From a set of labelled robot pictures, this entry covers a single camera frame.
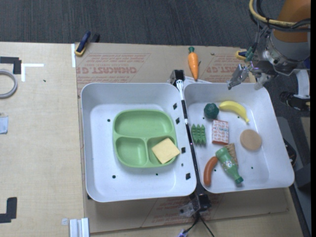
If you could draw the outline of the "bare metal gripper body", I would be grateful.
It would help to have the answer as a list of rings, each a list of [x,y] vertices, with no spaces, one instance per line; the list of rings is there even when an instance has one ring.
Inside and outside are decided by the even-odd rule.
[[[249,49],[249,61],[252,62],[250,72],[259,79],[260,77],[275,78],[278,74],[289,76],[306,59],[306,52],[302,49],[280,53],[273,48],[262,51]]]

